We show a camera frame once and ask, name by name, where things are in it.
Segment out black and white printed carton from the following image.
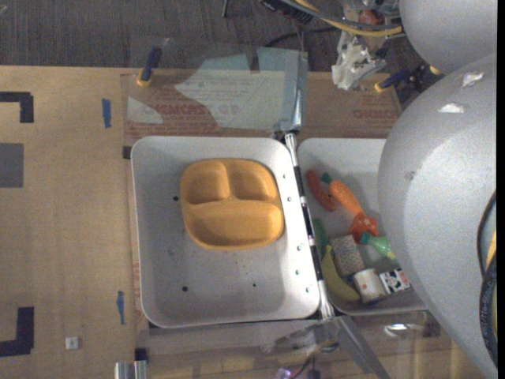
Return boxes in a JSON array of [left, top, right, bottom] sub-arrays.
[[378, 268, 413, 296]]

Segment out orange carrot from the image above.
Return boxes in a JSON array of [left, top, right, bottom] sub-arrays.
[[320, 171, 367, 217]]

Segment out white plastic tray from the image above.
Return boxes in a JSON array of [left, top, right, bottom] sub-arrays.
[[296, 137, 430, 317], [129, 135, 321, 329]]

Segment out red sausage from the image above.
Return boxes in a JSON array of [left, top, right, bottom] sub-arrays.
[[306, 169, 339, 213]]

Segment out orange divided plate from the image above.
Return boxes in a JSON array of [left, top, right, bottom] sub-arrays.
[[179, 158, 286, 252]]

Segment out green toy vegetable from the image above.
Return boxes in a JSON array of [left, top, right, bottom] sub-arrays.
[[312, 218, 330, 258]]

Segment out green bottle yellow cap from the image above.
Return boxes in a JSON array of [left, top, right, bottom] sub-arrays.
[[358, 231, 397, 261]]

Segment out white can orange dots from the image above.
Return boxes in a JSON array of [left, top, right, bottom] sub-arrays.
[[351, 268, 387, 305]]

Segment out yellow banana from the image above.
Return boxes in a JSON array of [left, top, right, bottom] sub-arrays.
[[320, 244, 361, 304]]

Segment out orange packet with star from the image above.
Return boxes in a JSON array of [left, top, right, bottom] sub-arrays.
[[350, 213, 380, 245]]

